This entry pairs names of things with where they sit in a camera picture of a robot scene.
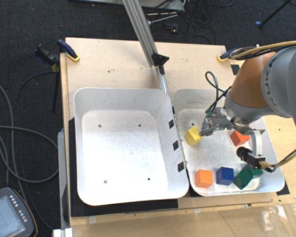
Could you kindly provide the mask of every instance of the wooden board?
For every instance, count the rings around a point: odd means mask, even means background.
[[[80,61],[74,63],[66,59],[63,54],[61,55],[66,162],[69,169],[67,124],[74,117],[74,93],[83,87],[158,88],[158,79],[155,69],[148,66],[137,41],[66,38],[66,42],[81,56]],[[234,80],[230,63],[220,63],[216,59],[217,55],[225,52],[224,46],[159,42],[156,46],[160,54],[170,57],[165,65],[165,71],[171,97],[180,88],[210,88],[211,86],[205,80],[206,71],[211,71],[216,75],[221,88],[227,88]],[[265,121],[278,158],[282,159],[296,147],[294,123],[291,119],[279,117],[265,117]],[[242,204],[248,203],[253,206],[292,203],[296,196],[296,159],[283,166],[282,169],[292,192],[281,196],[280,199],[276,193],[222,197],[186,196],[179,199],[179,210],[100,215],[96,217],[97,222],[114,222],[114,226],[119,224],[122,226],[122,223],[115,224],[115,222],[130,220],[132,217],[140,218],[138,215],[145,215],[141,216],[144,220],[150,217],[176,217],[186,213],[192,214],[194,213],[193,208],[201,208],[202,212],[211,212],[239,209]],[[89,223],[89,217],[70,218],[72,226],[81,227]],[[88,226],[81,229],[88,231]]]

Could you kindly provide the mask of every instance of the clamp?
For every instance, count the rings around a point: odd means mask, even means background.
[[[153,54],[152,60],[154,65],[157,67],[159,66],[160,73],[164,75],[164,67],[163,65],[169,60],[169,57],[161,55],[161,54]]]
[[[220,62],[224,62],[226,60],[228,60],[229,56],[231,55],[231,53],[234,51],[234,50],[237,50],[238,48],[233,48],[229,51],[227,51],[226,53],[223,53],[223,54],[220,54],[217,56],[217,59],[218,61]]]
[[[67,52],[67,57],[74,62],[77,62],[80,59],[80,56],[75,53],[75,51],[62,39],[58,40],[57,45]]]
[[[74,62],[79,61],[80,56],[75,53],[75,51],[62,39],[58,40],[57,45],[60,47],[60,52],[67,52],[67,57],[73,60]],[[59,71],[60,71],[60,61],[59,57],[52,54],[48,50],[46,50],[42,44],[39,44],[38,47],[35,49],[35,56],[38,58],[42,63],[47,63],[51,66],[53,72],[57,73],[56,81],[55,81],[55,91],[54,91],[54,103],[53,103],[53,113],[55,113],[56,109],[56,101],[58,95],[58,88],[59,88]]]

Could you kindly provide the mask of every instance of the black carpet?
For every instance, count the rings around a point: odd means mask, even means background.
[[[218,44],[227,49],[296,40],[296,0],[286,5],[262,29],[255,22],[266,19],[285,0],[200,0],[186,33],[196,1],[187,3],[185,15],[152,24],[154,40]],[[164,23],[178,24],[179,33],[169,33]],[[57,54],[57,40],[65,37],[137,39],[121,5],[67,0],[0,0],[0,85],[11,101],[14,125],[43,133],[55,142],[63,127],[60,98],[56,112],[52,113],[56,75],[44,74],[29,81],[20,93],[19,103],[18,95],[27,78],[51,71],[49,65],[36,59],[35,48],[42,43]],[[11,125],[8,104],[1,91],[0,125]],[[0,129],[0,135],[12,162],[11,132]],[[21,176],[38,180],[57,169],[58,154],[51,143],[26,132],[15,131],[14,137],[17,169]],[[0,188],[6,185],[5,179],[6,169],[0,157]],[[58,177],[46,183],[27,185],[33,203],[22,184],[37,221],[38,236],[51,236],[50,228],[60,228]],[[19,191],[12,176],[9,186]]]

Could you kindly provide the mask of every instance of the colored block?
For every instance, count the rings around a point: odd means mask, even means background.
[[[213,172],[211,170],[200,169],[195,174],[195,186],[208,188],[213,184]]]
[[[240,132],[234,130],[230,138],[235,146],[240,146],[250,140],[251,137],[250,135],[242,135]]]
[[[248,171],[246,167],[244,167],[239,174],[235,177],[234,180],[234,185],[237,186],[239,189],[243,189],[246,187],[250,181],[252,180],[253,176],[252,174]]]
[[[244,168],[250,172],[250,174],[252,175],[252,178],[258,178],[259,176],[261,176],[263,174],[262,169],[260,169],[260,168],[254,169],[251,166],[249,166],[248,164]]]
[[[200,136],[198,133],[199,127],[196,125],[189,129],[185,135],[184,138],[187,140],[190,146],[195,145],[196,143],[200,142],[203,136]]]
[[[221,167],[216,171],[216,183],[221,185],[230,185],[235,180],[233,168]]]

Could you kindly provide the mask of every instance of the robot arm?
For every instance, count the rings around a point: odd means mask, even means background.
[[[199,135],[224,129],[251,135],[253,150],[240,147],[237,155],[253,168],[270,170],[262,154],[264,130],[253,130],[250,124],[262,116],[277,115],[293,118],[296,125],[296,45],[245,60],[225,97],[222,108],[206,115]]]

